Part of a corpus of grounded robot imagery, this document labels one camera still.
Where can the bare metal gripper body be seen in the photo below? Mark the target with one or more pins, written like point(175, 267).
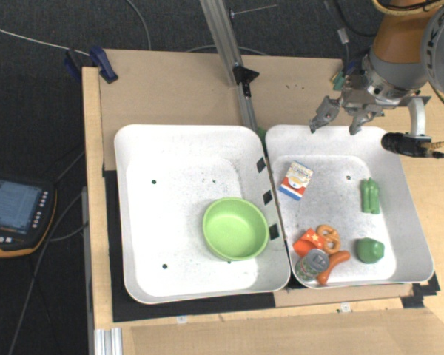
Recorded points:
point(370, 91)

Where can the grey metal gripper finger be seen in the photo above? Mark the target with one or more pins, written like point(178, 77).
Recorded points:
point(322, 115)
point(359, 121)

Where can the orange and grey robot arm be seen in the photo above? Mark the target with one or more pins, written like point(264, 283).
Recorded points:
point(405, 32)

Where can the white and blue carton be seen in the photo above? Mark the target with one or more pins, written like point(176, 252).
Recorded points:
point(295, 180)

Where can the white plastic tray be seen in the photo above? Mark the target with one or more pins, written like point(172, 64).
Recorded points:
point(177, 213)
point(340, 205)

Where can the pale wood board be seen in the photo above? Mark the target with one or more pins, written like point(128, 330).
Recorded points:
point(274, 205)

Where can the brown pretzel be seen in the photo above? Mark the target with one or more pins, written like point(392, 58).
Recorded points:
point(330, 238)

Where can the green pepper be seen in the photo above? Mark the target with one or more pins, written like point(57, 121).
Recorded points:
point(370, 250)

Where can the orange packet with yellow star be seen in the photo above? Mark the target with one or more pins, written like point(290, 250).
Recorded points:
point(306, 243)

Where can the green bowl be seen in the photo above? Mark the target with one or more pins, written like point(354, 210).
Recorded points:
point(235, 229)

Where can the orange sausage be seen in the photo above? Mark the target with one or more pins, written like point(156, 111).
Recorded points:
point(333, 265)

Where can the small green and silver can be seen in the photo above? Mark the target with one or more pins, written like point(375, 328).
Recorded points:
point(311, 265)

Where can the black cylinder on white bracket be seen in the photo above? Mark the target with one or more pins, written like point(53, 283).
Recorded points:
point(410, 139)

